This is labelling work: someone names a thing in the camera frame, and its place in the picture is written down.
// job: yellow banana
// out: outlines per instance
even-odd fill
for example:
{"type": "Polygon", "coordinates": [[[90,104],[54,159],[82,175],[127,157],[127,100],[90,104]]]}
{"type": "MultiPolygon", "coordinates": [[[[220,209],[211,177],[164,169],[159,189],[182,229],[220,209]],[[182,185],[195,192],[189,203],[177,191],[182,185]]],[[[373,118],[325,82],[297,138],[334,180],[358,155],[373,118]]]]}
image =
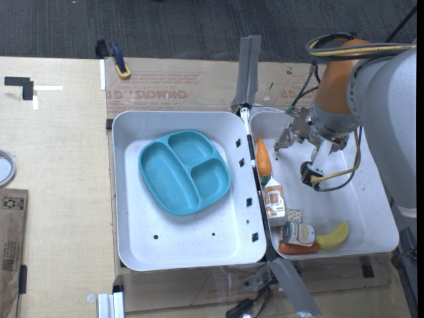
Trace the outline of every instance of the yellow banana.
{"type": "Polygon", "coordinates": [[[332,248],[344,242],[349,234],[349,224],[343,221],[333,232],[317,235],[315,241],[321,248],[332,248]]]}

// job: table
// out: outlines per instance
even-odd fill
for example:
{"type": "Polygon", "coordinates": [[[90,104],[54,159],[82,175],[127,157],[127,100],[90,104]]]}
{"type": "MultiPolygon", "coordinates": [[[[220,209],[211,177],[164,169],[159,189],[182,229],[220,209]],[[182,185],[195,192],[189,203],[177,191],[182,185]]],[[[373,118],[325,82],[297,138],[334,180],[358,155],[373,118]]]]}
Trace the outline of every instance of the table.
{"type": "MultiPolygon", "coordinates": [[[[143,60],[146,67],[156,72],[170,72],[175,67],[184,70],[183,60],[143,60]]],[[[28,77],[35,86],[63,87],[37,91],[38,109],[34,110],[32,101],[22,100],[19,87],[6,87],[3,82],[0,85],[0,147],[17,159],[17,175],[8,187],[29,190],[24,246],[28,280],[26,293],[19,300],[22,318],[95,317],[95,295],[111,293],[117,274],[105,126],[113,112],[108,113],[107,108],[110,91],[102,91],[100,63],[0,58],[2,76],[28,77]]],[[[208,65],[192,60],[187,64],[202,67],[205,76],[213,76],[213,70],[219,67],[218,62],[208,65]]],[[[236,79],[232,77],[237,75],[237,63],[224,65],[227,79],[222,79],[222,83],[230,91],[235,86],[236,79]]],[[[266,65],[267,72],[274,66],[279,70],[290,66],[266,65]]],[[[291,66],[295,74],[296,68],[307,71],[299,64],[291,66]]],[[[201,79],[202,90],[214,90],[207,88],[213,79],[205,76],[201,79]]],[[[219,106],[224,107],[228,98],[231,96],[226,94],[219,106]]],[[[313,294],[313,298],[325,317],[373,317],[377,313],[384,317],[409,316],[397,272],[390,263],[384,263],[382,270],[386,270],[389,279],[385,286],[321,292],[313,294]]],[[[181,307],[128,316],[186,317],[189,310],[188,314],[194,317],[222,317],[233,306],[181,307]]],[[[268,309],[274,316],[278,312],[280,316],[298,317],[284,296],[272,300],[268,309]]]]}

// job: sausage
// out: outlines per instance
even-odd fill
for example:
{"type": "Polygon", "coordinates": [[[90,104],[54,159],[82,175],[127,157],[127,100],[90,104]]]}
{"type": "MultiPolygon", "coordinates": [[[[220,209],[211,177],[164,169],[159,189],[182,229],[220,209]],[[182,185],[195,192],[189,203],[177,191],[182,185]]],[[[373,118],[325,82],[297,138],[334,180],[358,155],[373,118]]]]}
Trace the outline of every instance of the sausage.
{"type": "Polygon", "coordinates": [[[295,244],[288,244],[286,242],[281,242],[278,245],[278,250],[284,254],[317,253],[319,250],[319,245],[317,242],[314,242],[312,246],[302,246],[302,245],[295,245],[295,244]]]}

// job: brown paper bag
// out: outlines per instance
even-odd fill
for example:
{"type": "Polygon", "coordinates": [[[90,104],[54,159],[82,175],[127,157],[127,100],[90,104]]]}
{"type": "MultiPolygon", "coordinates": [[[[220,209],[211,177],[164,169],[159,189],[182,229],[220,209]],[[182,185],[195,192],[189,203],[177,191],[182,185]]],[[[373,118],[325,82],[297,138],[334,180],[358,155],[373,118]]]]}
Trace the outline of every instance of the brown paper bag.
{"type": "Polygon", "coordinates": [[[28,191],[0,189],[0,318],[15,318],[28,191]]]}

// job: tin can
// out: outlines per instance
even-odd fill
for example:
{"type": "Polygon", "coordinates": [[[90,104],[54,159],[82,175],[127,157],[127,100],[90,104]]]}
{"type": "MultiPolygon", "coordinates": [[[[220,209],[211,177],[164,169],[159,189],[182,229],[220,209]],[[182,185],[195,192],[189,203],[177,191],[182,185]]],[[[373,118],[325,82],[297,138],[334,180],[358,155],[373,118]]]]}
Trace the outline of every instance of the tin can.
{"type": "Polygon", "coordinates": [[[312,246],[315,241],[315,227],[297,221],[288,221],[283,227],[283,242],[312,246]]]}

